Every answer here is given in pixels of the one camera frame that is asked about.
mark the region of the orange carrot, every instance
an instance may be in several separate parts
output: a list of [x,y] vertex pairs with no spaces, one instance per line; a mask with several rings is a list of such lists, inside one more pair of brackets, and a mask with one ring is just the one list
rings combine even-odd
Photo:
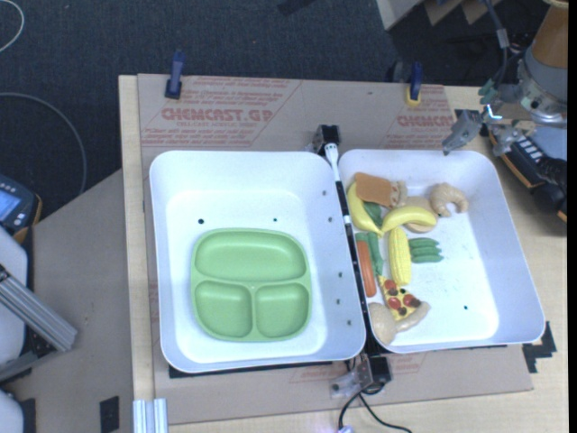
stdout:
[[362,283],[367,297],[374,297],[377,294],[377,282],[371,263],[371,250],[365,241],[357,240],[357,253],[359,254],[359,265],[361,266]]

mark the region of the black device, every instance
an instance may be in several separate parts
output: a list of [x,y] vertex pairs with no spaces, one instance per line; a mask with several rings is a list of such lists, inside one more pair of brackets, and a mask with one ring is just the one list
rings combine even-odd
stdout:
[[20,244],[28,228],[38,223],[41,207],[36,194],[0,173],[0,227]]
[[[497,143],[491,133],[489,139]],[[530,136],[521,136],[500,157],[529,189],[541,210],[553,210],[567,223],[567,161],[548,156]]]

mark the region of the toy food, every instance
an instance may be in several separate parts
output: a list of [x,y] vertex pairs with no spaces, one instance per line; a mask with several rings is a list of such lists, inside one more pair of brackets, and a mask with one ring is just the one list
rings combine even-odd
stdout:
[[408,241],[413,263],[438,263],[443,260],[439,243],[430,237],[418,237]]
[[372,221],[375,225],[380,226],[382,225],[382,214],[381,214],[381,207],[376,202],[366,202],[363,201],[362,205],[364,206],[365,211],[369,214]]
[[[431,212],[435,216],[435,218],[439,217],[431,207],[431,202],[429,201],[428,198],[423,198],[421,196],[410,196],[407,198],[407,203],[405,205],[413,207],[422,207],[425,210]],[[409,231],[419,234],[428,233],[434,228],[434,226],[419,225],[418,223],[407,223],[405,226]]]
[[385,305],[395,319],[395,327],[398,332],[408,330],[421,322],[431,309],[425,301],[421,301],[405,289],[397,287],[392,279],[380,276],[379,285],[385,299]]
[[389,234],[390,275],[397,285],[411,282],[411,253],[402,227],[394,227]]
[[390,210],[382,220],[380,231],[386,233],[394,227],[413,223],[424,226],[435,226],[436,217],[428,210],[416,206],[397,207]]
[[361,267],[362,283],[364,285],[364,292],[367,297],[374,297],[377,295],[377,283],[375,282],[375,275],[371,261],[371,249],[369,242],[366,240],[366,235],[359,233],[355,236],[357,245],[357,254],[359,254],[359,266]]
[[353,224],[362,231],[370,231],[378,237],[382,237],[382,231],[375,225],[371,217],[364,209],[362,200],[357,196],[357,185],[354,182],[346,191],[346,199],[351,210],[351,220]]
[[404,181],[391,182],[367,173],[354,174],[357,195],[366,202],[375,202],[387,208],[401,207],[407,200],[407,185]]
[[397,323],[389,309],[380,303],[369,303],[369,316],[371,317],[374,335],[382,344],[388,345],[397,334]]
[[369,250],[371,250],[372,268],[378,276],[382,274],[384,261],[380,256],[379,238],[374,233],[367,233],[367,242],[369,243]]
[[451,212],[447,208],[447,204],[453,203],[457,206],[457,212],[466,212],[469,209],[469,201],[463,192],[451,186],[449,183],[440,183],[434,185],[431,189],[431,207],[441,217],[450,217]]

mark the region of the black clip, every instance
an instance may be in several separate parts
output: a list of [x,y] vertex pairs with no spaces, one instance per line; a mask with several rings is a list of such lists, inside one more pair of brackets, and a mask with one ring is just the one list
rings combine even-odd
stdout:
[[184,67],[184,59],[184,53],[181,50],[176,50],[172,57],[170,78],[166,82],[166,91],[164,92],[165,97],[180,99],[180,90],[182,89],[180,76],[182,75],[182,68]]
[[313,152],[324,156],[325,144],[334,143],[337,146],[341,143],[341,135],[339,134],[338,125],[319,125],[316,129],[315,136],[313,136]]

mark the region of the yellow corn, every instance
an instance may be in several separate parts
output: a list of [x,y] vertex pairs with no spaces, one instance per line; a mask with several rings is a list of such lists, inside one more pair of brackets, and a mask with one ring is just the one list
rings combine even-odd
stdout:
[[405,231],[398,226],[389,234],[390,275],[399,286],[411,282],[411,252]]

